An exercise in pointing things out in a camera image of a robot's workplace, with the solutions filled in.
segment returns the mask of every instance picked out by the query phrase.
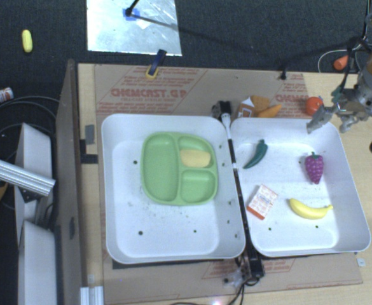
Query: tin can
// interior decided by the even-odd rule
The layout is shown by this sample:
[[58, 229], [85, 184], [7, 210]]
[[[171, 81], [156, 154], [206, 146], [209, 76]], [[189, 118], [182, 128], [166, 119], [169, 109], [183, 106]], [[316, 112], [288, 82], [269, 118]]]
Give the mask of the tin can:
[[6, 102], [7, 100], [13, 99], [13, 90], [10, 87], [6, 87], [0, 90], [0, 103]]

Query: black floor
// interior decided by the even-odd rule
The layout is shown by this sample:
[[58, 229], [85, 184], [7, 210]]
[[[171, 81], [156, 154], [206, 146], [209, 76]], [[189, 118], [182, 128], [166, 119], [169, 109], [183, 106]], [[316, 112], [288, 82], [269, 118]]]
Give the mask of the black floor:
[[[329, 50], [362, 32], [366, 0], [175, 0], [182, 57], [165, 65], [234, 69], [317, 71]], [[34, 51], [22, 51], [20, 33], [31, 30]], [[372, 29], [369, 31], [372, 43]], [[333, 72], [329, 55], [321, 70]], [[86, 49], [86, 0], [0, 0], [0, 88], [15, 97], [58, 98], [69, 58], [76, 62], [141, 64], [150, 56]], [[41, 102], [52, 111], [56, 105]], [[28, 121], [52, 129], [37, 107], [0, 112], [0, 130]], [[0, 135], [0, 158], [16, 148], [18, 130]], [[17, 303], [17, 246], [11, 190], [0, 204], [0, 304]]]

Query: wooden table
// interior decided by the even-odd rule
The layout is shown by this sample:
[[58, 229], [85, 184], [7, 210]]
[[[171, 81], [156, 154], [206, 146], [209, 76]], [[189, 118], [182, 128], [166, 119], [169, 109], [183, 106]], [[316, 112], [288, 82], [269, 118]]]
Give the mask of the wooden table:
[[[342, 81], [341, 74], [303, 74], [307, 85], [309, 96], [321, 96], [324, 100], [330, 101], [330, 93]], [[79, 75], [79, 81], [93, 80], [85, 73]], [[355, 75], [350, 75], [347, 87], [352, 87], [356, 82]], [[81, 134], [85, 132], [85, 124], [92, 117], [90, 110], [93, 109], [93, 96], [86, 92], [79, 91], [79, 110]], [[334, 117], [332, 123], [339, 127], [341, 121]], [[372, 236], [372, 154], [369, 145], [372, 142], [372, 118], [367, 122], [354, 125], [351, 130], [341, 135], [341, 139], [347, 154], [348, 163], [355, 180], [355, 184], [361, 199], [361, 203], [369, 224]], [[96, 184], [89, 184], [94, 178], [98, 177], [97, 165], [82, 165], [82, 189], [83, 195], [83, 221], [81, 229], [85, 232], [86, 238], [83, 245], [86, 250], [86, 270], [90, 273], [91, 285], [102, 285], [102, 255], [100, 249], [100, 220], [99, 212], [99, 191]], [[363, 284], [346, 285], [340, 287], [324, 287], [301, 290], [288, 290], [281, 292], [261, 292], [245, 294], [244, 304], [372, 304], [372, 242], [370, 247], [357, 255], [365, 261], [365, 266], [361, 268]], [[216, 297], [211, 299], [193, 299], [189, 302], [199, 304], [227, 304], [231, 297]], [[175, 301], [151, 302], [142, 304], [172, 304]]]

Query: purple grapes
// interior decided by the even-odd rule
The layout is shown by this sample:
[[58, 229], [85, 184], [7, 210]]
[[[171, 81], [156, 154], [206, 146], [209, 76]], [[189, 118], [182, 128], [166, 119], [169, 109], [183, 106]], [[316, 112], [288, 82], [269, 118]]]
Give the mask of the purple grapes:
[[311, 156], [307, 156], [305, 166], [308, 176], [313, 183], [320, 183], [321, 175], [323, 174], [323, 157], [312, 152]]

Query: divided green plate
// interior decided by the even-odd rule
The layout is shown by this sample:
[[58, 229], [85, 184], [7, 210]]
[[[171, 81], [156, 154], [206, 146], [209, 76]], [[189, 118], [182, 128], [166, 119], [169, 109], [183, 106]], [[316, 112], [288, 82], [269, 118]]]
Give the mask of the divided green plate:
[[[184, 166], [181, 149], [210, 153], [208, 166]], [[142, 187], [152, 200], [166, 205], [201, 205], [217, 194], [218, 173], [212, 146], [196, 135], [160, 132], [146, 138], [141, 158]]]

